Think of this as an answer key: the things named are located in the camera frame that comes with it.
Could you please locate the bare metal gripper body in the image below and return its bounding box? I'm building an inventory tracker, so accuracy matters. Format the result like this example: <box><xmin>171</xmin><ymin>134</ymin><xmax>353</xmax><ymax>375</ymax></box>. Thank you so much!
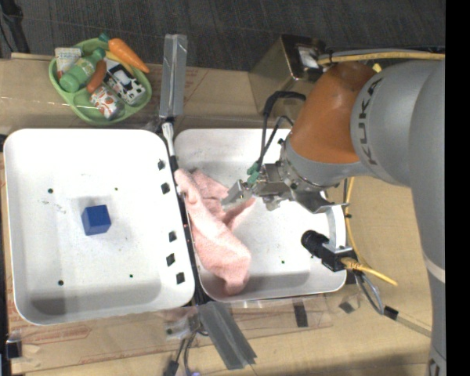
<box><xmin>251</xmin><ymin>161</ymin><xmax>331</xmax><ymax>212</ymax></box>

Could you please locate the orange carrot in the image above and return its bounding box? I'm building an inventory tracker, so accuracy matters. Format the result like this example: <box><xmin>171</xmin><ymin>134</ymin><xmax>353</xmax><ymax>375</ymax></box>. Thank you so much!
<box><xmin>98</xmin><ymin>33</ymin><xmax>151</xmax><ymax>74</ymax></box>

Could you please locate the green divided plate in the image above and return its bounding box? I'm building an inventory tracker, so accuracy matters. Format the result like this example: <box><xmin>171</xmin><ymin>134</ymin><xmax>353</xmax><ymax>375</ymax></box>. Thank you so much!
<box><xmin>48</xmin><ymin>38</ymin><xmax>154</xmax><ymax>127</ymax></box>

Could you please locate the white plastic tray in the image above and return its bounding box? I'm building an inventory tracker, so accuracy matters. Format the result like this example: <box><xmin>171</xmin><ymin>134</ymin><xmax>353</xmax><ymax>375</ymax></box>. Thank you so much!
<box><xmin>2</xmin><ymin>128</ymin><xmax>197</xmax><ymax>326</ymax></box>
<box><xmin>172</xmin><ymin>128</ymin><xmax>348</xmax><ymax>303</ymax></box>

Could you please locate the brown sausage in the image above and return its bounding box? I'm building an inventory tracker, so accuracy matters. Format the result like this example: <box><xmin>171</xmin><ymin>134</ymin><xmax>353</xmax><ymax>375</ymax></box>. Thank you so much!
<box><xmin>86</xmin><ymin>59</ymin><xmax>108</xmax><ymax>95</ymax></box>

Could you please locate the brown cardboard board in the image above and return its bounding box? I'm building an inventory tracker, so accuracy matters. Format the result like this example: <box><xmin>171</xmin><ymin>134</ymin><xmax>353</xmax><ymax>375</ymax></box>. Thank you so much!
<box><xmin>0</xmin><ymin>52</ymin><xmax>434</xmax><ymax>376</ymax></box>

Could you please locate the green bottle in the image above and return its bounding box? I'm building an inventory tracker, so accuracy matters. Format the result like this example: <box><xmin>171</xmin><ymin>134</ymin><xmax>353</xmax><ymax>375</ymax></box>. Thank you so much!
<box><xmin>59</xmin><ymin>49</ymin><xmax>107</xmax><ymax>94</ymax></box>

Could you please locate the black and white cow carton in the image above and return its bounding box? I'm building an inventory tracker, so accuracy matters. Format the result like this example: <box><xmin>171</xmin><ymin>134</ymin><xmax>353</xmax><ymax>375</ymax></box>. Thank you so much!
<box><xmin>103</xmin><ymin>58</ymin><xmax>147</xmax><ymax>107</ymax></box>

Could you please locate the yellow banana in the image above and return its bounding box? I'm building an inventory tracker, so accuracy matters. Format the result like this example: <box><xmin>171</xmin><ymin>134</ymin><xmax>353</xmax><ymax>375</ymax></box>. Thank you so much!
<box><xmin>104</xmin><ymin>50</ymin><xmax>135</xmax><ymax>76</ymax></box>

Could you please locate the pink cloth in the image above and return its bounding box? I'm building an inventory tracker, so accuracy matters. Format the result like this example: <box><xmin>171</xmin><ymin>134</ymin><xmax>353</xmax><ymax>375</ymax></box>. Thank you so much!
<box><xmin>173</xmin><ymin>168</ymin><xmax>257</xmax><ymax>297</ymax></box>

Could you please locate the white can with red print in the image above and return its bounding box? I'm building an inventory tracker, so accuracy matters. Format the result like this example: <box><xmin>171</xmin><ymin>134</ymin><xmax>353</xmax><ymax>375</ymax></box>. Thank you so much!
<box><xmin>89</xmin><ymin>85</ymin><xmax>125</xmax><ymax>120</ymax></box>

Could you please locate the blue cube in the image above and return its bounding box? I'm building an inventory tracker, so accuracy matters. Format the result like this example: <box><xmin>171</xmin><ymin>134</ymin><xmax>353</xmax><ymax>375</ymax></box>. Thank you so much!
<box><xmin>80</xmin><ymin>204</ymin><xmax>113</xmax><ymax>237</ymax></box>

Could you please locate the black cylinder on white bracket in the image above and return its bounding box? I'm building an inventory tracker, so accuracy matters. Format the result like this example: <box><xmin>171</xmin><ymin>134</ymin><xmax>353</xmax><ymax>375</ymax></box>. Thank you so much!
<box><xmin>300</xmin><ymin>204</ymin><xmax>358</xmax><ymax>273</ymax></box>

